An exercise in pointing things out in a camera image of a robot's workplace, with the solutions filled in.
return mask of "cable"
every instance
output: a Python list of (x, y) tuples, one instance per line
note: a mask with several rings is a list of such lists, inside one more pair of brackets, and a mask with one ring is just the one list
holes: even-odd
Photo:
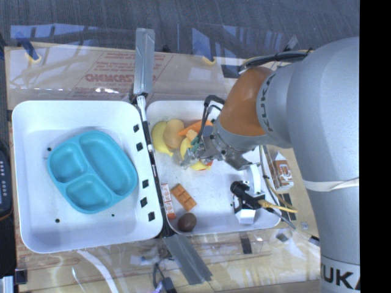
[(284, 204), (287, 208), (291, 209), (292, 211), (294, 212), (298, 212), (298, 209), (295, 208), (294, 206), (292, 206), (291, 204), (289, 204), (287, 201), (283, 200), (280, 195), (277, 193), (277, 191), (272, 187), (272, 185), (270, 184), (270, 181), (269, 181), (269, 177), (267, 176), (264, 176), (264, 179), (268, 185), (268, 187), (272, 190), (272, 192), (276, 195), (276, 197), (279, 199), (279, 201)]
[(281, 211), (285, 211), (285, 212), (298, 212), (297, 209), (290, 209), (290, 208), (286, 208), (283, 206), (274, 205), (266, 200), (258, 200), (258, 204), (260, 206), (262, 206), (263, 208), (277, 208), (277, 209), (280, 209)]
[(156, 282), (156, 273), (157, 271), (159, 271), (161, 277), (162, 277), (162, 280), (164, 279), (164, 275), (161, 271), (161, 269), (159, 268), (159, 263), (157, 262), (154, 266), (153, 266), (153, 277), (152, 277), (152, 282), (153, 282), (153, 286), (155, 288), (158, 287), (158, 283)]
[[(259, 155), (260, 155), (260, 157), (262, 157), (261, 146), (259, 146)], [(265, 167), (263, 166), (263, 163), (261, 164), (261, 168), (262, 168), (263, 179), (265, 180), (265, 184), (266, 184), (266, 187), (268, 188), (268, 191), (269, 191), (269, 193), (270, 193), (270, 196), (271, 196), (271, 198), (273, 199), (274, 204), (278, 204), (276, 198), (274, 197), (274, 194), (271, 192), (271, 189), (270, 189), (270, 186), (269, 186), (270, 183), (268, 183), (268, 182), (266, 181), (266, 178), (268, 178), (268, 177), (266, 176)]]
[(245, 60), (242, 65), (239, 66), (238, 72), (242, 73), (244, 70), (250, 67), (257, 67), (269, 62), (296, 62), (304, 59), (312, 52), (312, 49), (300, 50), (300, 51), (286, 51), (282, 53), (276, 53), (270, 56), (258, 56)]
[(276, 212), (275, 210), (273, 210), (273, 208), (266, 208), (266, 210), (268, 212), (271, 212), (273, 213), (274, 215), (280, 217), (284, 222), (286, 222), (288, 225), (290, 225), (294, 230), (296, 230), (296, 226), (288, 219), (286, 219), (283, 215), (279, 214), (278, 212)]
[[(159, 263), (163, 260), (164, 258), (162, 258), (159, 262), (157, 262), (154, 266), (153, 266), (153, 276), (152, 276), (152, 282), (153, 282), (153, 286), (155, 287), (155, 292), (161, 292), (161, 289), (164, 288), (164, 290), (166, 290), (166, 293), (177, 293), (177, 290), (175, 290), (174, 288), (174, 284), (171, 280), (170, 277), (165, 277), (159, 267)], [(161, 275), (161, 280), (159, 281), (159, 283), (156, 281), (156, 274), (157, 272), (159, 271), (160, 275)]]
[(13, 206), (11, 207), (11, 210), (6, 215), (4, 215), (3, 217), (0, 217), (0, 222), (2, 222), (3, 220), (7, 219), (8, 217), (10, 217), (12, 212), (13, 212)]
[(201, 140), (201, 136), (202, 136), (202, 131), (203, 131), (203, 128), (205, 126), (205, 123), (206, 123), (206, 120), (209, 116), (209, 110), (212, 108), (212, 107), (216, 107), (217, 109), (220, 109), (219, 107), (215, 106), (214, 104), (212, 104), (211, 106), (209, 106), (210, 102), (211, 101), (215, 101), (217, 103), (220, 103), (222, 105), (224, 105), (225, 101), (224, 99), (222, 98), (219, 98), (218, 96), (216, 95), (208, 95), (205, 99), (205, 102), (203, 103), (203, 114), (202, 114), (202, 122), (201, 122), (201, 128), (200, 128), (200, 131), (197, 135), (197, 139), (195, 140), (196, 142), (199, 142), (199, 140)]

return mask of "blue plate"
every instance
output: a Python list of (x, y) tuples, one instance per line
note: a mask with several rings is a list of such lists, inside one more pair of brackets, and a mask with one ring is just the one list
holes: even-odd
[(100, 212), (127, 197), (137, 186), (137, 171), (117, 143), (89, 131), (61, 143), (49, 155), (49, 174), (78, 211)]

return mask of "white object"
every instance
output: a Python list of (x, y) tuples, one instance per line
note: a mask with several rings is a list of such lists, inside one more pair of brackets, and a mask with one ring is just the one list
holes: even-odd
[(255, 211), (253, 209), (242, 209), (235, 214), (242, 225), (252, 225), (254, 223)]
[[(32, 251), (75, 250), (141, 241), (159, 234), (163, 218), (141, 118), (131, 104), (26, 101), (13, 110), (12, 125), (21, 238)], [(137, 170), (138, 184), (112, 207), (83, 214), (58, 191), (46, 162), (48, 148), (93, 129), (109, 134), (118, 143)], [(142, 206), (144, 198), (147, 204)]]
[[(147, 108), (147, 118), (150, 130), (159, 121), (168, 121), (173, 118), (184, 122), (185, 127), (198, 121), (202, 117), (203, 101), (156, 101)], [(219, 112), (213, 109), (209, 120), (217, 118)], [(252, 162), (259, 162), (259, 150), (254, 150), (244, 156)], [(190, 212), (197, 217), (197, 225), (189, 233), (181, 232), (178, 229), (178, 219), (186, 213), (176, 198), (172, 197), (175, 215), (177, 219), (170, 220), (171, 227), (180, 234), (198, 235), (208, 233), (229, 233), (236, 231), (249, 231), (256, 229), (272, 228), (279, 223), (278, 216), (266, 211), (257, 209), (254, 223), (252, 225), (240, 224), (233, 211), (232, 193), (230, 186), (234, 181), (246, 181), (246, 172), (237, 171), (224, 161), (214, 161), (210, 170), (186, 170), (180, 167), (179, 149), (174, 151), (170, 157), (164, 153), (155, 153), (156, 166), (160, 183), (166, 183), (170, 189), (180, 183), (195, 199), (197, 205)], [(265, 166), (266, 175), (271, 176), (269, 168)], [(265, 192), (266, 200), (272, 201), (269, 192)]]
[(314, 182), (303, 179), (303, 183), (308, 190), (317, 192), (330, 192), (337, 189), (344, 189), (349, 187), (358, 187), (360, 185), (360, 177), (347, 181), (322, 181)]
[(261, 171), (256, 165), (251, 165), (250, 168), (247, 168), (244, 170), (248, 186), (250, 187), (250, 190), (247, 192), (247, 194), (251, 195), (252, 197), (256, 197), (257, 195), (260, 195), (262, 192), (262, 184), (261, 182), (264, 180), (261, 180)]

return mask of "small box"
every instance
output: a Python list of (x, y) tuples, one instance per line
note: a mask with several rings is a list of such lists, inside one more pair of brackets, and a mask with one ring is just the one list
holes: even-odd
[(271, 155), (269, 169), (276, 190), (283, 191), (293, 187), (292, 172), (289, 168), (287, 159), (280, 151)]
[(177, 215), (175, 215), (174, 206), (172, 205), (169, 185), (163, 183), (160, 185), (160, 188), (161, 188), (161, 195), (163, 196), (164, 209), (166, 210), (167, 218), (169, 220), (176, 219)]

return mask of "carrot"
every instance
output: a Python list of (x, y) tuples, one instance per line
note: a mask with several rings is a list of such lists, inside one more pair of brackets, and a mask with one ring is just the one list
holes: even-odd
[[(180, 132), (178, 132), (178, 135), (179, 136), (185, 136), (190, 129), (193, 129), (196, 132), (200, 132), (201, 124), (202, 124), (202, 120), (199, 120), (199, 121), (191, 124), (190, 126), (182, 129)], [(211, 121), (207, 120), (206, 123), (205, 123), (205, 126), (213, 126), (213, 124), (212, 124)]]

